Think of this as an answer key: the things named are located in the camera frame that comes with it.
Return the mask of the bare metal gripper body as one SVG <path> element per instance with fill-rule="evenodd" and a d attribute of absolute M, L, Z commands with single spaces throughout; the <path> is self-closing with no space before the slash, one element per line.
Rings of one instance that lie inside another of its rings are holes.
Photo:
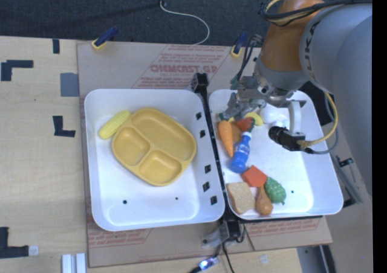
<path fill-rule="evenodd" d="M 236 85 L 237 98 L 250 105 L 284 106 L 295 90 L 280 89 L 264 77 L 242 76 Z"/>

